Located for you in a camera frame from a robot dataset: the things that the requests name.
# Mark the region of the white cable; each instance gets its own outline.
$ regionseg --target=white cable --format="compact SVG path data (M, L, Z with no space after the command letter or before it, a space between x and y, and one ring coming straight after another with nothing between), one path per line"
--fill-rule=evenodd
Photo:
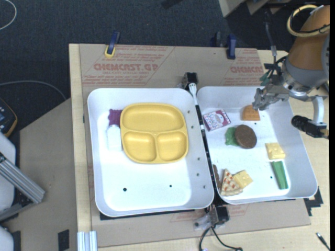
M14 14L14 17L12 18L12 20L9 23L7 23L5 26L0 27L0 30L3 30L6 27L8 27L9 25L11 25L12 22L16 19L16 15L17 15L16 6L14 5L14 3L12 1L9 1L9 0L3 0L3 1L9 2L14 7L15 14Z

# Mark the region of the yellow cheese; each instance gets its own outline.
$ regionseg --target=yellow cheese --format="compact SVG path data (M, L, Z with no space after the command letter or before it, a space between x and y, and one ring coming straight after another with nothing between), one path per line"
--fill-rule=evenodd
M244 189L247 185L249 185L250 183L253 182L252 178L249 176L249 174L245 170L242 170L242 171L236 173L233 177L234 177L234 180L236 181L236 183L242 189Z
M266 143L265 146L269 159L285 158L285 153L278 143Z

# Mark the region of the yellow plate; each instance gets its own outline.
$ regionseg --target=yellow plate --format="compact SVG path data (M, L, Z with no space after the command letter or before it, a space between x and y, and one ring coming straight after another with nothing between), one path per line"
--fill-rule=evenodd
M121 113L120 128L123 149L135 162L177 162L188 152L184 116L170 104L131 104Z

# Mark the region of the toy pizza slice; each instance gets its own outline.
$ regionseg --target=toy pizza slice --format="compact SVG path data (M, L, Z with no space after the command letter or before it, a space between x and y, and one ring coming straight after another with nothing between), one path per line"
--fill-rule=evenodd
M243 192L243 189L241 189L241 187L234 180L232 174L225 169L220 194L222 196L232 196L238 195L241 192Z

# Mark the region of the cable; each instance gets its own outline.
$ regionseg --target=cable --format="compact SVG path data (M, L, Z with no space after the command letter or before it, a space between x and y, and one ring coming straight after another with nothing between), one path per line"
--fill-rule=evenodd
M9 23L7 23L5 26L0 27L0 30L3 30L6 27L8 27L9 25L11 25L12 22L16 19L16 15L17 15L17 9L16 9L16 6L14 5L14 3L9 1L9 0L3 0L3 1L9 2L14 7L15 14L14 14L14 17L12 18L12 20Z
M221 241L221 239L219 238L219 236L216 234L215 230L214 230L214 226L211 226L207 229L204 230L203 234L201 235L200 237L200 240L199 240L199 251L203 251L202 249L202 242L203 242L203 239L205 238L206 234L208 233L209 230L212 230L216 239L220 242L221 245L225 246L225 247L228 247L230 249L233 249L235 251L243 251L242 247L233 247L233 246L229 246L229 245L226 245L224 242Z
M310 36L315 36L315 35L318 35L320 33L325 33L326 31L328 31L330 29L330 24L323 25L319 29L315 29L315 30L311 30L311 31L295 31L292 28L292 21L293 21L293 18L295 17L295 15L297 15L298 13L300 13L303 10L306 10L306 9L313 9L314 10L316 8L318 8L316 5L305 5L305 6L302 6L298 9L296 9L295 11L293 11L292 14L290 15L290 17L288 18L287 24L286 24L288 32L290 34L294 35L294 36L297 36L297 37L310 37Z
M58 88L56 88L55 86L50 85L46 82L42 82L42 81L34 81L34 80L13 81L13 82L0 83L0 86L22 84L22 83L34 83L34 84L42 84L42 85L49 86L49 87L55 89L63 97L64 101L66 100L65 95Z

